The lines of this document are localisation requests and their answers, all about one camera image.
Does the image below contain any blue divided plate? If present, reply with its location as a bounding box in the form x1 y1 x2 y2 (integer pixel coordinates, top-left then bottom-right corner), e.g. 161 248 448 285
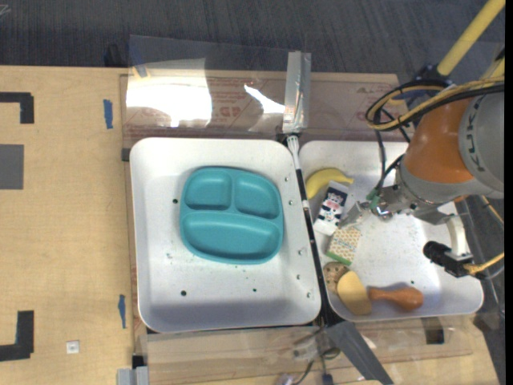
179 165 285 265

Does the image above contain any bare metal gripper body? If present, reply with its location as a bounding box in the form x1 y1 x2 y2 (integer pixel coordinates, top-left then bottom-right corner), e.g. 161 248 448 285
367 185 426 220

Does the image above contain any brown biscuit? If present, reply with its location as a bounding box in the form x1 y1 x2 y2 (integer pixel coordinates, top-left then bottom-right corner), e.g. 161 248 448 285
322 261 350 295

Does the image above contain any white plastic tray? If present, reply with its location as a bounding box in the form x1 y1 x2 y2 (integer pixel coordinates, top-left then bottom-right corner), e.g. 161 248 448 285
298 140 485 323
128 136 323 334

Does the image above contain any brown chicken drumstick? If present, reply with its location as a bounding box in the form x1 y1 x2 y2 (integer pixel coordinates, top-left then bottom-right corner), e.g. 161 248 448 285
367 285 425 313

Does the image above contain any yellow banana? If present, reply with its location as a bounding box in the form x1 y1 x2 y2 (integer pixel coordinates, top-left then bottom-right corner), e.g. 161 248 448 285
305 167 356 201

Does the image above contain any green and white cracker packet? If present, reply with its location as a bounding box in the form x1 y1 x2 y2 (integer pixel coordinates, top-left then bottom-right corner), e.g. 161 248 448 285
325 225 363 266

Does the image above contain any white milk carton cow print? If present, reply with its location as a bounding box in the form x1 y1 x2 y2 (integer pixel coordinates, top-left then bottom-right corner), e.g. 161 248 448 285
312 180 349 237

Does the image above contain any black cylinder on white bracket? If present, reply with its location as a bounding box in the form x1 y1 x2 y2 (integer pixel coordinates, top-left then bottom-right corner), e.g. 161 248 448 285
422 213 476 278

